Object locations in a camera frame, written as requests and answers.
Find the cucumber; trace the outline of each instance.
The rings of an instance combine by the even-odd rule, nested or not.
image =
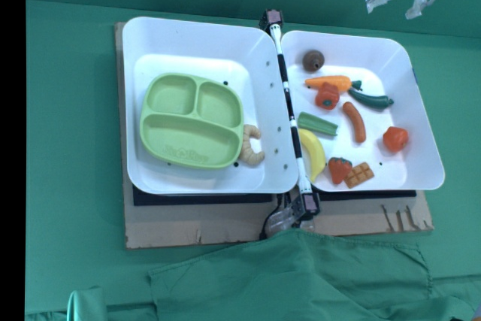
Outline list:
[[[301,129],[321,132],[323,134],[336,136],[337,125],[335,123],[319,118],[315,115],[302,111],[298,117],[298,127]]]
[[[359,103],[362,103],[364,106],[368,106],[370,108],[375,108],[377,110],[384,110],[388,108],[391,104],[394,103],[392,99],[390,99],[387,95],[380,95],[380,96],[371,96],[365,95],[361,92],[350,88],[347,92]]]

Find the banana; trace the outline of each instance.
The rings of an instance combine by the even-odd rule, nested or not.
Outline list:
[[[316,137],[316,135],[306,129],[298,129],[299,139],[301,140],[301,145],[309,153],[310,159],[310,181],[314,182],[322,170],[325,168],[325,153],[324,147],[322,147],[321,141]]]

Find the bell pepper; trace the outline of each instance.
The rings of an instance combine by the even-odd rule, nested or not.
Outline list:
[[[338,185],[352,170],[352,163],[344,158],[332,157],[329,159],[328,168],[331,172],[332,183]]]
[[[326,110],[332,110],[339,102],[339,89],[335,84],[324,82],[317,90],[316,105]]]
[[[389,151],[397,153],[406,146],[409,141],[409,134],[406,129],[401,127],[389,127],[383,135],[383,143]]]

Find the brown toy waffle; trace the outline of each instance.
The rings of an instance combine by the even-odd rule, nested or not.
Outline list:
[[[344,182],[346,182],[347,187],[352,189],[372,177],[374,177],[373,171],[366,162],[363,162],[352,168],[351,172],[344,178]]]

